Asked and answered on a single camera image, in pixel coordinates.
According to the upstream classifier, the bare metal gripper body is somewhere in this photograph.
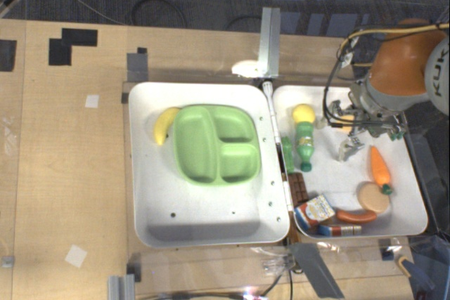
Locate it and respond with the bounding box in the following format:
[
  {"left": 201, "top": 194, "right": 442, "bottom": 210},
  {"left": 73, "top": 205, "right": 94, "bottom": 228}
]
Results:
[{"left": 349, "top": 79, "right": 407, "bottom": 143}]

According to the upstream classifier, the white plastic tray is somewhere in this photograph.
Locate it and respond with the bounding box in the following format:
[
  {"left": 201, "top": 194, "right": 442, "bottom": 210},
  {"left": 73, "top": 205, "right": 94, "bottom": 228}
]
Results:
[
  {"left": 272, "top": 84, "right": 430, "bottom": 240},
  {"left": 127, "top": 81, "right": 291, "bottom": 249}
]

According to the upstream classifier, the orange carrot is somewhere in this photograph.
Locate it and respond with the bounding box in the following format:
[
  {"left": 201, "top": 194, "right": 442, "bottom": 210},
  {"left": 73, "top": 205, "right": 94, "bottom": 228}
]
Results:
[{"left": 369, "top": 145, "right": 394, "bottom": 196}]

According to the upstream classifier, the green bottle with yellow label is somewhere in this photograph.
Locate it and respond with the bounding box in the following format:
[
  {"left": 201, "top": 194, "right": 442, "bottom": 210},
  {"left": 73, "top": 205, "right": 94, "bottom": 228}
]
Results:
[{"left": 294, "top": 120, "right": 316, "bottom": 174}]

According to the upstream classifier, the tan round biscuit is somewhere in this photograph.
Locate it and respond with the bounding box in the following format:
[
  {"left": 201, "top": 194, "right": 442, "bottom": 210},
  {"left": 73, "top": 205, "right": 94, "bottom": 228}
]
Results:
[{"left": 356, "top": 182, "right": 391, "bottom": 215}]

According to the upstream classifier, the yellow lemon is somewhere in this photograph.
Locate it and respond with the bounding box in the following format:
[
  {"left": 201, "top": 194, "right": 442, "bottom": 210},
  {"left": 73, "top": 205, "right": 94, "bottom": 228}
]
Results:
[{"left": 292, "top": 103, "right": 316, "bottom": 125}]

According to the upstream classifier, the brown chocolate bar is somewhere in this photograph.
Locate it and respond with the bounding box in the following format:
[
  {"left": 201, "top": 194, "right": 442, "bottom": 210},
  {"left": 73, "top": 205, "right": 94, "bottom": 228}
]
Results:
[{"left": 287, "top": 172, "right": 310, "bottom": 209}]

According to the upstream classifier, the red sausage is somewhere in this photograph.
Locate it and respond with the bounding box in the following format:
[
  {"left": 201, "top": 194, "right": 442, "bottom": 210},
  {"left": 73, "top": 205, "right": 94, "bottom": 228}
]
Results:
[{"left": 335, "top": 208, "right": 378, "bottom": 226}]

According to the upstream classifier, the blue yellow and red carton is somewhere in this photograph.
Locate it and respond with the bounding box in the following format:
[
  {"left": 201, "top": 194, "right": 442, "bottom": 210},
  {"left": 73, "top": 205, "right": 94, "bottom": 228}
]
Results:
[{"left": 294, "top": 194, "right": 336, "bottom": 231}]

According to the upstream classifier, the blue red and white box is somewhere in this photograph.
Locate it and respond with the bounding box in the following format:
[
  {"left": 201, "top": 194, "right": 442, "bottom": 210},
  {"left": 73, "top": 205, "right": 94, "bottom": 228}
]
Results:
[{"left": 317, "top": 223, "right": 364, "bottom": 237}]

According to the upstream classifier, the green divided plate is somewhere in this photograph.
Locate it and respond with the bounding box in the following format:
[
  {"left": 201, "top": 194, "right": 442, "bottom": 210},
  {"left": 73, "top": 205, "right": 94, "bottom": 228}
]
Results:
[{"left": 172, "top": 104, "right": 262, "bottom": 186}]

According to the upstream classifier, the yellow banana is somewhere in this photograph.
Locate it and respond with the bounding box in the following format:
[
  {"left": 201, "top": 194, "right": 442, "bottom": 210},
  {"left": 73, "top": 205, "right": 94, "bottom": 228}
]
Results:
[{"left": 153, "top": 106, "right": 181, "bottom": 147}]

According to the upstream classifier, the black cylinder on white bracket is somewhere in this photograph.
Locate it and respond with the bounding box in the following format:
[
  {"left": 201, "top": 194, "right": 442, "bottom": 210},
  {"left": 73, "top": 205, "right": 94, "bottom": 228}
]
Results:
[{"left": 337, "top": 33, "right": 360, "bottom": 64}]

